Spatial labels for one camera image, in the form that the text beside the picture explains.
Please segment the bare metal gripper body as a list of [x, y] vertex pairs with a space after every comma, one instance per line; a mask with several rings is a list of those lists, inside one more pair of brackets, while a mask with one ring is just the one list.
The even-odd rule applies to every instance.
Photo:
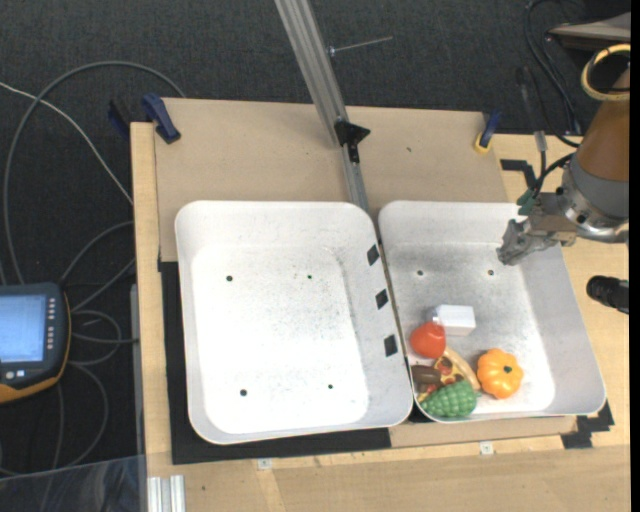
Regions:
[[556, 243], [572, 245], [577, 238], [606, 244], [627, 244], [628, 220], [597, 208], [570, 187], [555, 192], [527, 190], [522, 195], [525, 233], [551, 233]]

